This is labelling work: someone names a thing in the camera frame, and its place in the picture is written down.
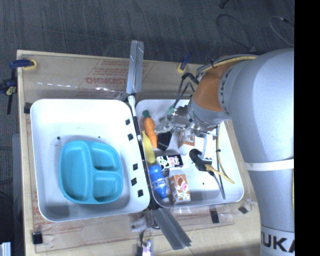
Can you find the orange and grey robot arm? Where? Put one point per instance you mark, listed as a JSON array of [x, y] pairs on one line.
[[262, 112]]

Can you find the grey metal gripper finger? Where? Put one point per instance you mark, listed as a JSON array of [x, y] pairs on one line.
[[163, 129], [167, 121]]

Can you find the brown cardboard board red print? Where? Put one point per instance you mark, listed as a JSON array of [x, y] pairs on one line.
[[75, 75]]

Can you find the white plastic tray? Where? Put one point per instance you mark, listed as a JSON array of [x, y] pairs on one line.
[[82, 117], [225, 175]]

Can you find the white and orange carton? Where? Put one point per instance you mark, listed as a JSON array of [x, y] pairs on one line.
[[187, 143]]

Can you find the black cylinder on white bracket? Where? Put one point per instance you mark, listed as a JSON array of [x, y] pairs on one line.
[[197, 158]]

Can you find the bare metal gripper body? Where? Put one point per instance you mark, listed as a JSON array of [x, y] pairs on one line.
[[182, 118]]

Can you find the brown and white carton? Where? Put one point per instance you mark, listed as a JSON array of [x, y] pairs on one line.
[[180, 186]]

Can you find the black and white cow carton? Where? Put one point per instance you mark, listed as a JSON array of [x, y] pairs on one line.
[[170, 162]]

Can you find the blue bottle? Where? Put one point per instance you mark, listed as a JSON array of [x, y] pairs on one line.
[[157, 178]]

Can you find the yellow banana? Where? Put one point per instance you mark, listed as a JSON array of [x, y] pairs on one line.
[[148, 152]]

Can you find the blue divided plate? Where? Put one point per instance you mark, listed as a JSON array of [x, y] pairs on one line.
[[87, 172]]

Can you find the black wedge block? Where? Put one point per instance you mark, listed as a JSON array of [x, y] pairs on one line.
[[163, 141]]

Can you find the orange carrot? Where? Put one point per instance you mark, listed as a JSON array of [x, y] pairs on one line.
[[150, 127]]

